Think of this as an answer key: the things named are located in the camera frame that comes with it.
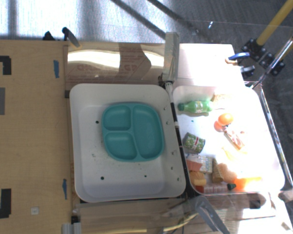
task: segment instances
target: white tray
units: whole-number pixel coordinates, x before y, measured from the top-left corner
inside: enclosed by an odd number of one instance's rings
[[[211,99],[213,94],[222,94],[216,87],[206,86],[179,86],[173,91],[178,124],[181,138],[187,132],[206,140],[200,153],[202,156],[215,157],[218,163],[231,165],[239,177],[262,177],[261,183],[254,183],[244,191],[232,191],[232,193],[279,191],[285,184],[285,177],[279,163],[272,136],[256,92],[248,87],[237,91],[231,91],[231,102],[224,109],[213,110],[209,116],[195,116],[180,112],[178,103],[190,100]],[[237,132],[244,131],[248,154],[238,156],[239,162],[229,162],[223,146],[230,149],[231,143],[223,133],[217,132],[214,122],[219,115],[230,112],[234,116],[232,127]]]
[[[141,102],[161,118],[163,153],[155,160],[122,162],[104,148],[101,116],[110,105]],[[85,202],[176,197],[185,177],[168,93],[157,85],[79,84],[70,92],[74,179]]]

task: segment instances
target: gray floor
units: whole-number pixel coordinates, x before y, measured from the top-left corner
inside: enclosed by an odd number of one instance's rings
[[[0,0],[0,39],[56,39],[68,27],[79,40],[113,42],[165,41],[177,32],[181,43],[232,44],[235,52],[256,39],[286,0]],[[276,54],[293,33],[293,10],[264,47]],[[293,178],[293,49],[285,68],[269,75],[263,89]],[[265,71],[255,65],[257,80]],[[293,201],[287,203],[293,224]]]

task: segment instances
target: yellow pole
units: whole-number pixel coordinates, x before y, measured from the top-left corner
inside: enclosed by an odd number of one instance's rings
[[[287,0],[269,25],[265,28],[265,30],[261,33],[261,35],[257,38],[256,42],[258,45],[263,46],[268,38],[273,34],[275,29],[281,24],[281,22],[285,19],[285,17],[291,12],[293,9],[293,0]]]

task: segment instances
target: black tape marking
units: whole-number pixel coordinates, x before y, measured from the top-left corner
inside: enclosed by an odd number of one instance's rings
[[[65,90],[64,91],[64,98],[67,98],[67,99],[70,98],[70,90]]]
[[[7,218],[11,214],[11,189],[2,189],[0,196],[0,218]]]
[[[0,56],[0,62],[2,62],[2,74],[4,76],[11,75],[11,58],[9,56]]]

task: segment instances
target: green plastic bottle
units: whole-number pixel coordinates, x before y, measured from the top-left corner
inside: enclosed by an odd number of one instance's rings
[[[179,111],[187,111],[195,114],[208,113],[213,110],[212,102],[209,100],[193,100],[189,103],[179,103]]]

